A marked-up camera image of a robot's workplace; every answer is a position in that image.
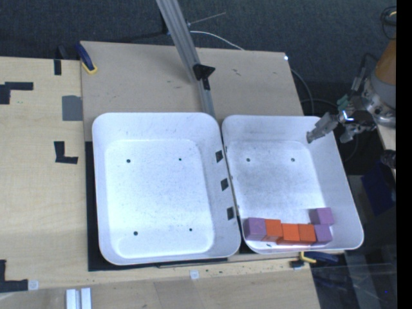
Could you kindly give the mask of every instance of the white tray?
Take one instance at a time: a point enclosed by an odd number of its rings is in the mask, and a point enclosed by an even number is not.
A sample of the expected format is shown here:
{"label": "white tray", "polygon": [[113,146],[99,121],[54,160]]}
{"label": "white tray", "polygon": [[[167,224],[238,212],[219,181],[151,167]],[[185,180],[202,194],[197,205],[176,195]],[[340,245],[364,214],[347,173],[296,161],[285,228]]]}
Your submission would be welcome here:
{"label": "white tray", "polygon": [[238,250],[220,129],[211,116],[106,113],[92,135],[98,240],[109,262],[224,258]]}
{"label": "white tray", "polygon": [[333,241],[326,245],[277,245],[246,241],[260,254],[359,247],[363,229],[333,133],[311,144],[306,132],[317,117],[232,115],[222,135],[242,223],[247,218],[310,223],[309,210],[332,209]]}

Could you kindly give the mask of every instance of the black clamp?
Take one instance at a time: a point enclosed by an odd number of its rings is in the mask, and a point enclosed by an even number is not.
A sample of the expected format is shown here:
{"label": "black clamp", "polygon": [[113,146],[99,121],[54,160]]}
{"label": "black clamp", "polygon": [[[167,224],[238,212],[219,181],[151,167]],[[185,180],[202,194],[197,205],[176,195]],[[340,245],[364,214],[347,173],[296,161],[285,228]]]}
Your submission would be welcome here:
{"label": "black clamp", "polygon": [[214,72],[214,70],[216,70],[216,68],[202,64],[195,64],[193,66],[194,76],[197,80],[201,80],[203,82],[203,88],[205,88],[205,90],[211,90],[208,78]]}
{"label": "black clamp", "polygon": [[92,62],[88,52],[86,49],[84,49],[83,45],[81,43],[77,43],[75,45],[76,52],[80,56],[80,59],[82,61],[82,67],[86,70],[86,72],[90,75],[94,75],[97,72],[97,67],[95,64]]}

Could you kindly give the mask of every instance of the metal rod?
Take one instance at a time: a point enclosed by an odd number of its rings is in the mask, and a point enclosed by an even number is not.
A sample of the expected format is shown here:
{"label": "metal rod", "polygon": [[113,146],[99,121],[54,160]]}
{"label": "metal rod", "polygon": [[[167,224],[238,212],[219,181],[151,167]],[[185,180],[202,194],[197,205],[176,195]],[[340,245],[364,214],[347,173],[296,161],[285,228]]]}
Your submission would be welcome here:
{"label": "metal rod", "polygon": [[178,0],[156,0],[156,2],[190,81],[197,83],[203,112],[215,117],[211,91],[206,90],[203,82],[197,80],[194,75],[193,66],[200,64],[200,60]]}

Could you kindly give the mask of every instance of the white wire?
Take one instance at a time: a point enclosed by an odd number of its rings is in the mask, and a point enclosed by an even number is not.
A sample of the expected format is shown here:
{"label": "white wire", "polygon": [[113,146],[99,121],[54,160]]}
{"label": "white wire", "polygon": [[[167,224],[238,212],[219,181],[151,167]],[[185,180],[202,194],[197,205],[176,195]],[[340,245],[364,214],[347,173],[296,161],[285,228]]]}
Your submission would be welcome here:
{"label": "white wire", "polygon": [[223,16],[223,15],[225,15],[225,14],[226,14],[226,12],[223,12],[223,13],[216,14],[216,15],[213,15],[213,16],[209,16],[209,17],[205,17],[205,18],[202,18],[202,19],[198,19],[197,21],[189,22],[188,25],[190,26],[190,25],[193,25],[193,24],[196,24],[196,23],[208,21],[209,19],[216,18],[216,17],[219,17],[219,16]]}
{"label": "white wire", "polygon": [[216,34],[213,34],[213,33],[209,33],[209,32],[203,32],[203,31],[190,31],[191,33],[196,33],[196,34],[207,34],[207,35],[211,35],[212,37],[215,37],[215,38],[218,38],[218,39],[220,39],[220,40],[222,40],[222,41],[225,41],[225,43],[227,43],[227,44],[229,44],[229,45],[231,45],[231,46],[233,46],[233,47],[235,47],[235,48],[237,48],[237,49],[240,49],[240,50],[244,50],[242,47],[239,47],[237,44],[233,44],[233,43],[231,43],[230,41],[228,41],[228,40],[226,40],[226,39],[224,39],[224,38],[222,38],[222,37],[219,37],[219,35],[216,35]]}

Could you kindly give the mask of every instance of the cable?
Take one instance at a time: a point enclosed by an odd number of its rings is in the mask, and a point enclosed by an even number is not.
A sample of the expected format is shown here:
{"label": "cable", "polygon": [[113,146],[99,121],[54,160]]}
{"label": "cable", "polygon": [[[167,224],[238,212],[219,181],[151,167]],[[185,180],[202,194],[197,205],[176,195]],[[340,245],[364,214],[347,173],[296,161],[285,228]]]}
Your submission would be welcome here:
{"label": "cable", "polygon": [[196,23],[208,21],[209,19],[216,18],[216,17],[223,16],[223,15],[226,15],[226,12],[216,14],[216,15],[213,15],[213,16],[209,16],[209,17],[205,17],[205,18],[202,18],[202,19],[198,19],[196,21],[190,22],[188,25],[190,26],[190,25],[193,25],[193,24],[196,24]]}
{"label": "cable", "polygon": [[382,32],[384,33],[385,37],[389,40],[396,40],[396,37],[390,37],[386,31],[385,26],[395,27],[397,26],[396,18],[393,18],[397,15],[397,7],[391,6],[385,8],[382,13],[380,13],[380,22],[382,23]]}
{"label": "cable", "polygon": [[337,108],[337,105],[335,103],[332,103],[328,100],[323,100],[321,98],[313,98],[313,99],[306,99],[306,100],[301,100],[301,103],[309,103],[309,102],[319,102],[319,103],[325,103],[329,106],[333,106],[335,109]]}
{"label": "cable", "polygon": [[349,155],[349,157],[347,157],[343,162],[348,162],[349,160],[351,160],[354,156],[356,151],[358,150],[358,146],[359,146],[359,137],[355,136],[355,147],[353,148],[352,153]]}
{"label": "cable", "polygon": [[133,41],[159,37],[159,36],[164,35],[164,34],[165,33],[163,31],[160,31],[160,32],[147,33],[147,34],[142,34],[142,35],[135,35],[133,37],[123,37],[123,38],[120,38],[120,39],[102,40],[101,42],[132,43]]}
{"label": "cable", "polygon": [[239,47],[237,44],[231,43],[230,41],[228,41],[228,40],[226,40],[226,39],[224,39],[224,38],[222,38],[222,37],[219,37],[219,35],[216,35],[216,34],[213,34],[213,33],[209,33],[209,32],[203,32],[203,31],[190,31],[190,32],[191,32],[191,33],[195,33],[195,34],[211,35],[212,37],[218,38],[218,39],[224,41],[225,43],[231,45],[232,47],[235,47],[235,48],[237,48],[237,49],[239,49],[239,50],[244,50],[242,47]]}
{"label": "cable", "polygon": [[298,72],[296,72],[293,69],[290,69],[290,71],[302,82],[304,88],[306,89],[306,91],[308,92],[308,96],[309,96],[309,102],[310,102],[310,106],[312,109],[312,115],[315,115],[315,104],[314,104],[314,98],[312,96],[312,92],[309,89],[309,86],[307,85],[307,83],[303,80],[303,78],[300,76],[300,74],[298,74]]}

